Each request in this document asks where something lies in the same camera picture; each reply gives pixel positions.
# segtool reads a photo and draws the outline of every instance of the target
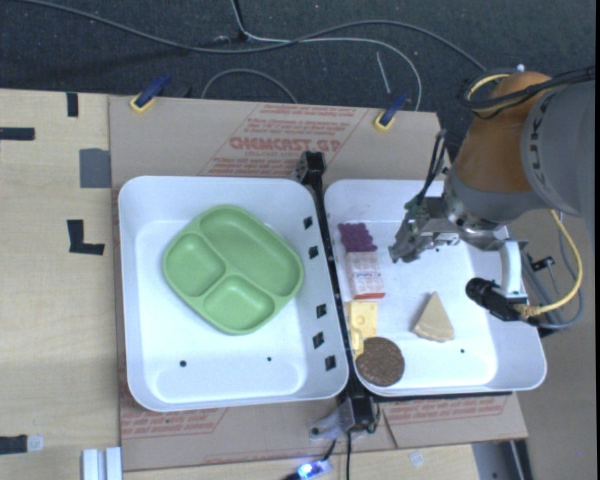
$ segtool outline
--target dark background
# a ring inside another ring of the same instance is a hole
[[[248,51],[267,44],[240,41],[231,0],[41,1],[186,45]],[[419,109],[437,112],[458,139],[471,121],[458,93],[480,68],[523,64],[556,75],[595,64],[596,0],[237,1],[246,31],[256,36],[290,39],[356,20],[391,20],[425,29],[467,52],[475,62],[422,31],[399,26],[366,25],[324,36],[373,39],[401,50],[422,80]],[[384,107],[405,93],[404,108],[414,109],[418,96],[409,64],[377,44],[339,40],[267,53],[201,54],[58,9],[0,0],[1,88],[135,94],[170,73],[165,95],[200,97],[214,75],[236,68],[265,72],[301,103]],[[218,79],[206,97],[288,101],[270,81],[244,73]]]

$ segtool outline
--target blue and yellow clamp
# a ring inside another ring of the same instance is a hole
[[[405,101],[407,101],[406,94],[400,94],[393,101],[393,103],[389,105],[389,108],[387,108],[387,110],[380,112],[378,114],[378,117],[376,117],[375,121],[373,122],[373,126],[375,127],[375,129],[381,132],[386,132],[389,128],[391,128],[394,121],[396,120],[396,112],[398,112],[398,110],[400,110],[404,106]]]
[[[160,75],[153,80],[144,91],[134,96],[129,102],[129,105],[138,114],[145,112],[153,106],[156,101],[155,97],[162,93],[164,88],[169,85],[169,82],[171,82],[171,75]]]

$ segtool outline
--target hole in tray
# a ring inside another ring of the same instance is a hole
[[[324,333],[319,332],[313,337],[313,348],[318,348],[324,343]]]
[[[328,356],[324,360],[324,366],[327,371],[333,370],[336,367],[336,356]]]

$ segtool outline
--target chocolate cookie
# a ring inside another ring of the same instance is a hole
[[[358,372],[376,386],[391,386],[404,373],[404,357],[393,341],[373,337],[364,340],[364,352],[356,359]]]

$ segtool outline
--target cardboard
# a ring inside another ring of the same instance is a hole
[[[424,179],[435,114],[399,112],[386,132],[379,109],[159,98],[137,114],[129,97],[109,98],[120,425],[126,471],[321,456],[313,422],[336,400],[179,413],[140,407],[126,387],[117,194],[142,175],[290,177],[303,150],[322,151],[325,186],[344,178]],[[526,437],[515,394],[410,400],[382,405],[374,434],[356,451]],[[344,452],[342,444],[335,453]]]

